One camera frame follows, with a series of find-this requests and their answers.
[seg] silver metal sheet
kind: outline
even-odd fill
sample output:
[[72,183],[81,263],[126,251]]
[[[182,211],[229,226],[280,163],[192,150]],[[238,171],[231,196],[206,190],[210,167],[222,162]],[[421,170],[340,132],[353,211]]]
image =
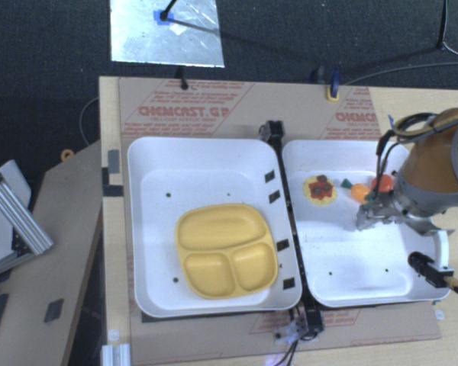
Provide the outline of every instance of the silver metal sheet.
[[111,0],[112,60],[224,67],[215,0],[178,0],[169,23],[156,20],[170,1]]

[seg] orange ring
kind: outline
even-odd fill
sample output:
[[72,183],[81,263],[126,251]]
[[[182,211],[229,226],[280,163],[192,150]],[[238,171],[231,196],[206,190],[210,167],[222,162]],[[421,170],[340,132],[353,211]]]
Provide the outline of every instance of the orange ring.
[[74,156],[75,153],[71,149],[65,149],[61,152],[60,158],[62,162],[65,162],[71,156]]

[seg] black floor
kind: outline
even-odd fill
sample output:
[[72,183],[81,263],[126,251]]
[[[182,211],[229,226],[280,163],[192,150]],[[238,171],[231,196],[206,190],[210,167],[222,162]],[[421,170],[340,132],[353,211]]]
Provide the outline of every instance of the black floor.
[[[338,67],[346,83],[458,63],[436,48],[443,0],[216,1],[226,67],[187,68],[189,79],[307,82],[322,65]],[[31,184],[64,149],[85,146],[79,115],[98,96],[100,75],[176,73],[175,66],[113,63],[109,10],[109,0],[0,0],[0,165],[15,159]],[[446,40],[458,50],[458,0],[450,0]],[[359,84],[458,89],[458,65]],[[88,140],[98,139],[96,104],[84,117]]]

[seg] blue clamp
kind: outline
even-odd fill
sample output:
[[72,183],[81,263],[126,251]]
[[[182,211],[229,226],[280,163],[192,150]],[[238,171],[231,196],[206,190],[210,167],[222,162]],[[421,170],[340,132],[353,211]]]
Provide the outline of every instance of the blue clamp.
[[339,70],[334,68],[331,74],[331,83],[327,87],[326,97],[329,101],[339,101]]
[[165,21],[162,21],[160,18],[161,12],[163,12],[162,9],[157,9],[153,11],[154,20],[156,21],[156,23],[158,23],[159,26],[169,26],[169,21],[174,21],[175,15],[170,11],[168,12],[168,18]]

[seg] yellow divided plate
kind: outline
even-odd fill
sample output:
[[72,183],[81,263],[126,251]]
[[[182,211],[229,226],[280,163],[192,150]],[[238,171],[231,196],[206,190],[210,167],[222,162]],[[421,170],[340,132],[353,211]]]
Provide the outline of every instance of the yellow divided plate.
[[190,288],[204,298],[256,293],[271,286],[278,274],[269,227],[247,204],[183,214],[176,224],[176,248]]

